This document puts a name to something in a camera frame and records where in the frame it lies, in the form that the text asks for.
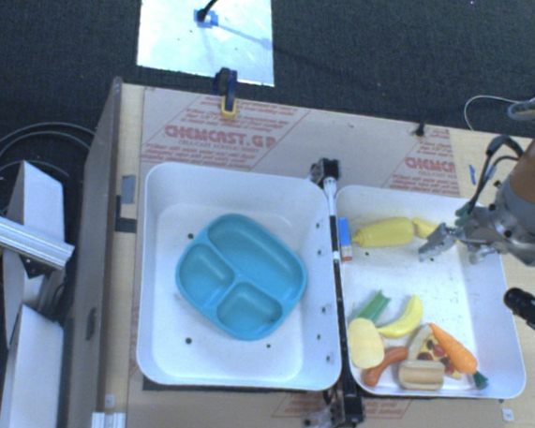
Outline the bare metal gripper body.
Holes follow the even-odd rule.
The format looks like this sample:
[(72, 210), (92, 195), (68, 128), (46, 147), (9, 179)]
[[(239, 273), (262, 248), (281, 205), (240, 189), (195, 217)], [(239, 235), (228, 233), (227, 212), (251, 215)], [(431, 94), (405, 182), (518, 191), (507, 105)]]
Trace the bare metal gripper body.
[(510, 254), (535, 266), (535, 235), (504, 208), (476, 207), (459, 228), (458, 237), (467, 250), (469, 244), (491, 244), (497, 249), (495, 254)]

